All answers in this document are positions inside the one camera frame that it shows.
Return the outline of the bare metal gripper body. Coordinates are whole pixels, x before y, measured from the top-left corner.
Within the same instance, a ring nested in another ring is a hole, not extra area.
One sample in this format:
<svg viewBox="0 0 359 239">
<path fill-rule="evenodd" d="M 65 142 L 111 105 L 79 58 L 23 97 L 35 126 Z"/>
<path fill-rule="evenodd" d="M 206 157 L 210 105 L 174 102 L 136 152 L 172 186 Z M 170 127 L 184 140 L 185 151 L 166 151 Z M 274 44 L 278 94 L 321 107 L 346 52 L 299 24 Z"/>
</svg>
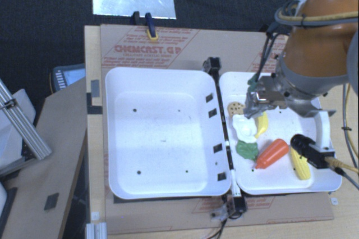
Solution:
<svg viewBox="0 0 359 239">
<path fill-rule="evenodd" d="M 284 95 L 277 90 L 271 76 L 262 76 L 258 80 L 255 90 L 251 92 L 251 102 L 257 109 L 287 108 Z"/>
</svg>

